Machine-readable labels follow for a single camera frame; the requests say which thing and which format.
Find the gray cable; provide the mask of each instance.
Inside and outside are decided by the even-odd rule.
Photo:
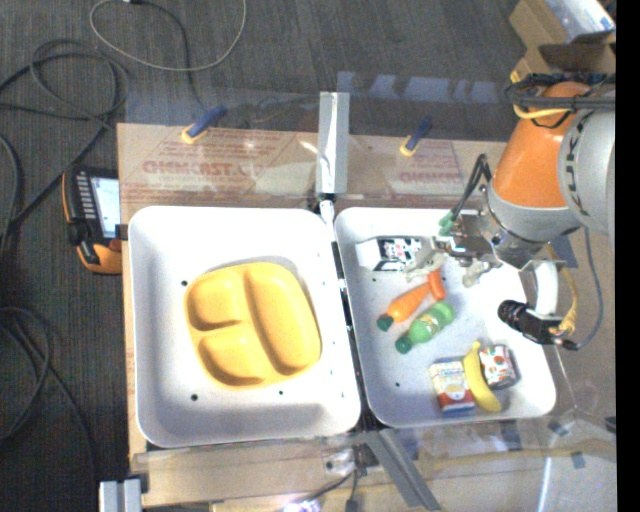
[[[244,32],[244,27],[245,27],[245,24],[246,24],[246,21],[247,21],[247,0],[242,0],[242,22],[240,23],[240,28],[238,30],[238,33],[236,34],[236,37],[233,39],[233,42],[231,43],[229,48],[222,54],[222,56],[220,58],[218,58],[214,62],[211,62],[209,64],[205,64],[205,65],[202,65],[202,66],[186,67],[186,68],[171,68],[171,67],[167,67],[167,66],[160,66],[158,64],[153,64],[153,63],[148,62],[146,60],[139,59],[135,55],[131,55],[130,53],[125,52],[121,48],[118,48],[116,45],[114,45],[113,43],[108,41],[100,33],[100,31],[98,31],[98,29],[96,28],[96,25],[94,23],[94,17],[95,17],[96,11],[98,9],[100,9],[101,7],[103,7],[104,5],[106,5],[106,4],[115,3],[115,2],[119,3],[119,2],[121,2],[121,0],[101,0],[100,2],[98,2],[96,5],[94,5],[91,8],[91,12],[89,13],[89,23],[91,24],[91,29],[93,30],[95,35],[98,37],[98,39],[100,39],[109,48],[111,48],[112,50],[115,50],[116,52],[120,53],[121,55],[124,55],[125,57],[127,57],[127,58],[129,58],[129,59],[131,59],[131,60],[133,60],[133,61],[135,61],[135,62],[137,62],[139,64],[142,64],[144,66],[149,66],[151,68],[160,69],[162,71],[176,71],[176,72],[203,71],[205,69],[210,69],[210,68],[213,68],[213,67],[217,66],[224,59],[226,59],[229,56],[229,54],[231,53],[231,51],[234,49],[234,47],[236,46],[237,42],[240,40],[240,37],[242,36],[242,33]]]

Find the orange and black device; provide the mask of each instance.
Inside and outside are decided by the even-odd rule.
[[[84,165],[67,169],[62,175],[62,204],[69,242],[84,266],[98,274],[121,274],[117,171]]]

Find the toy carrot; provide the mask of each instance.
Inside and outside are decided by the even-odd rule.
[[[425,283],[392,300],[386,313],[378,318],[376,324],[383,331],[388,331],[394,322],[404,322],[415,312],[429,292],[436,301],[446,297],[440,269],[430,272]]]

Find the divided yellow plate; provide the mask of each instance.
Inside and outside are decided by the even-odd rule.
[[[282,265],[256,262],[207,272],[189,284],[184,304],[200,362],[225,387],[281,382],[320,358],[309,301]]]

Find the green toy bottle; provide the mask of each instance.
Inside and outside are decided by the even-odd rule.
[[[453,322],[456,317],[451,304],[443,300],[436,302],[424,313],[420,314],[409,330],[396,341],[396,350],[406,354],[417,343],[425,343]]]

